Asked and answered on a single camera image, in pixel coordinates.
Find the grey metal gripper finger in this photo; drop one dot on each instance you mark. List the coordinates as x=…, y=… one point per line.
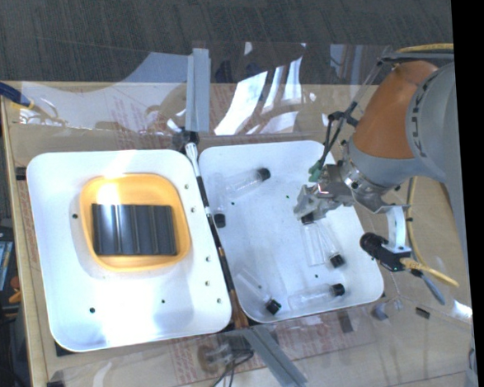
x=304, y=198
x=324, y=212

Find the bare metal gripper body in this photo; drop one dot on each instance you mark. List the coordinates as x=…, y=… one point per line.
x=341, y=190

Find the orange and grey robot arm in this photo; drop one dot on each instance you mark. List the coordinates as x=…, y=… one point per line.
x=428, y=134

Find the clear plastic bottle black cap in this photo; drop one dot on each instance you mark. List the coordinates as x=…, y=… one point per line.
x=315, y=297
x=245, y=182
x=312, y=245
x=257, y=291
x=337, y=260
x=219, y=220

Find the white plastic tray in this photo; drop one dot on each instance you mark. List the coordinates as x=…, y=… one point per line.
x=270, y=236
x=130, y=312

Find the thin black and white rod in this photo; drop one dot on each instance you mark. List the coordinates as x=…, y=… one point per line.
x=210, y=215

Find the orange square bowl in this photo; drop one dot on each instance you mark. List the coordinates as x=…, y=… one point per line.
x=134, y=185

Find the black ribbed block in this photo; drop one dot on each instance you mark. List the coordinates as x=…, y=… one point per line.
x=133, y=229

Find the brown cardboard board red print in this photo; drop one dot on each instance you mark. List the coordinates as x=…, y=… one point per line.
x=26, y=253

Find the black cylinder on white bracket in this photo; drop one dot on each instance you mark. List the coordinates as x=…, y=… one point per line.
x=379, y=248

